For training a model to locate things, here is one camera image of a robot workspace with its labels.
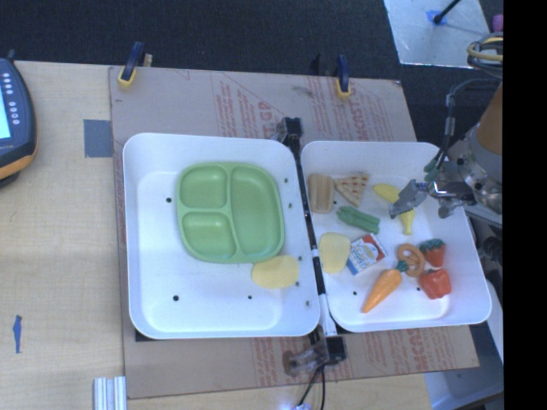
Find brown toy pretzel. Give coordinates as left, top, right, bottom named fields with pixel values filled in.
left=396, top=243, right=427, bottom=278

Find green toy beans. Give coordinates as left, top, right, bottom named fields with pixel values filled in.
left=335, top=205, right=382, bottom=236

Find thin black and white rod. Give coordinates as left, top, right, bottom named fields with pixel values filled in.
left=292, top=141, right=338, bottom=338

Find brown cardboard board red print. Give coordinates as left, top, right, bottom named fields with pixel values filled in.
left=108, top=66, right=481, bottom=401

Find yellow potato chip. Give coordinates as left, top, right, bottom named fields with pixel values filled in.
left=250, top=254, right=301, bottom=290
left=317, top=231, right=353, bottom=276

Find tan toy bread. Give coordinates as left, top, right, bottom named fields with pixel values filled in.
left=307, top=173, right=336, bottom=214

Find black block with thin wires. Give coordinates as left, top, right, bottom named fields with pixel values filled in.
left=315, top=335, right=348, bottom=366
left=276, top=116, right=305, bottom=145

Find white plastic tray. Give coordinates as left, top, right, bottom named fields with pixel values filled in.
left=121, top=132, right=322, bottom=341
left=299, top=139, right=494, bottom=334

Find black cylinder on white bracket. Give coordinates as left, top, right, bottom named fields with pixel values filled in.
left=478, top=233, right=504, bottom=268

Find green divided plate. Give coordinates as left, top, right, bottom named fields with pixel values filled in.
left=175, top=161, right=286, bottom=266

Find yellow banana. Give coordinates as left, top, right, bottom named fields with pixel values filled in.
left=372, top=182, right=417, bottom=237

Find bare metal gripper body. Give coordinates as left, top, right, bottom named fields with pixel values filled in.
left=427, top=141, right=504, bottom=215

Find orange carrot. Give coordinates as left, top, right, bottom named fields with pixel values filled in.
left=362, top=260, right=409, bottom=314

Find toy pizza slice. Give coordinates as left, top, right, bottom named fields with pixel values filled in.
left=332, top=171, right=371, bottom=209

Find red toy bell pepper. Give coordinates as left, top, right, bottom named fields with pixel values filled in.
left=418, top=267, right=453, bottom=301

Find red toy strawberry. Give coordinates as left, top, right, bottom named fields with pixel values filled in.
left=418, top=237, right=447, bottom=269

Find small white and red carton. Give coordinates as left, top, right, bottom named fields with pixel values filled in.
left=344, top=232, right=388, bottom=277

